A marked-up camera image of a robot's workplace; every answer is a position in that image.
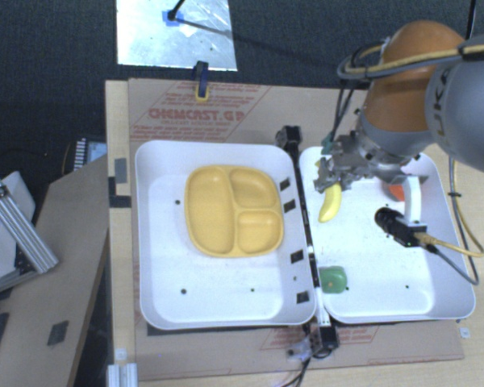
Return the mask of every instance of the green block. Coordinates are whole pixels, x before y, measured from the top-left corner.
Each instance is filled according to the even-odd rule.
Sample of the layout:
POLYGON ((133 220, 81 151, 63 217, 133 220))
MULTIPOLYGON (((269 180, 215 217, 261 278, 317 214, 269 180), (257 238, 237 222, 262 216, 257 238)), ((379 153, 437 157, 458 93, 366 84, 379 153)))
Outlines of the green block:
POLYGON ((324 293, 342 293, 348 284, 344 268, 337 266, 320 268, 319 279, 324 293))

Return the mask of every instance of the yellow divided plate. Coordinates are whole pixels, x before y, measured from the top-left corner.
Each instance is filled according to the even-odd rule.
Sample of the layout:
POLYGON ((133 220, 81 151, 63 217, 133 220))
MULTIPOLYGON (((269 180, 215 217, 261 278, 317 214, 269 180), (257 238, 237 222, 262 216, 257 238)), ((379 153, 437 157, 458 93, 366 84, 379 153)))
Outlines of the yellow divided plate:
POLYGON ((273 180, 260 170, 212 165, 186 181, 186 225, 197 249, 222 257, 263 255, 283 238, 283 215, 273 180))

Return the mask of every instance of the silver square panel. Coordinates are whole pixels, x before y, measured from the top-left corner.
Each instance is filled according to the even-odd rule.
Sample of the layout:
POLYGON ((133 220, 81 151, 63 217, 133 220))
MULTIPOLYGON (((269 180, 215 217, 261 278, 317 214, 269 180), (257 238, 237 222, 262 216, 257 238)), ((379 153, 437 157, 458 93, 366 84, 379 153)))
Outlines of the silver square panel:
POLYGON ((236 71, 227 0, 186 0, 170 22, 178 1, 116 0, 119 64, 236 71))

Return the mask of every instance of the white tray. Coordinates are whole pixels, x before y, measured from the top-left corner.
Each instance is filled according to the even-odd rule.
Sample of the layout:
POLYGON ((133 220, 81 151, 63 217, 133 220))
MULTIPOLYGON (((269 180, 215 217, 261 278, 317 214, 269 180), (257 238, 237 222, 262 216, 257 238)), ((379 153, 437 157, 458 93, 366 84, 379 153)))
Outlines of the white tray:
POLYGON ((294 325, 315 311, 301 209, 289 156, 269 145, 206 144, 154 140, 136 153, 140 238, 140 306, 155 327, 294 325), (284 213, 281 245, 263 256, 218 258, 190 241, 185 219, 186 179, 210 164, 248 166, 267 173, 280 191, 284 213), (302 251, 303 259, 291 262, 302 251))
MULTIPOLYGON (((343 192, 339 214, 328 223, 317 221, 324 198, 313 184, 320 153, 321 148, 308 148, 300 157, 315 256, 318 267, 338 265, 348 277, 343 293, 323 295, 328 313, 351 324, 470 315, 475 307, 471 284, 439 256, 422 248, 404 248, 387 238, 374 222, 375 212, 386 205, 404 213, 403 202, 389 198, 378 179, 354 182, 343 192)), ((428 176, 421 185, 421 220, 428 224, 428 232, 458 244, 436 166, 422 155, 404 170, 428 176)), ((440 250, 465 269, 461 254, 440 250)))

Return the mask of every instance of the blue tape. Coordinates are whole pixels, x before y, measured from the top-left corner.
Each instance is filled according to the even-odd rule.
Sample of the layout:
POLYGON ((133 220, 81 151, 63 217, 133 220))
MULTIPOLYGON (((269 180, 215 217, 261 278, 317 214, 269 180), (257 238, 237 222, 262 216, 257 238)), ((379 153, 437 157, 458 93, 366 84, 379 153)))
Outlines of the blue tape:
POLYGON ((169 27, 177 27, 177 26, 179 26, 180 23, 178 21, 176 21, 176 20, 184 20, 185 18, 183 17, 183 13, 178 10, 177 13, 176 13, 176 20, 169 20, 169 12, 170 11, 171 10, 167 10, 167 11, 162 11, 161 12, 161 15, 163 17, 163 21, 169 27))

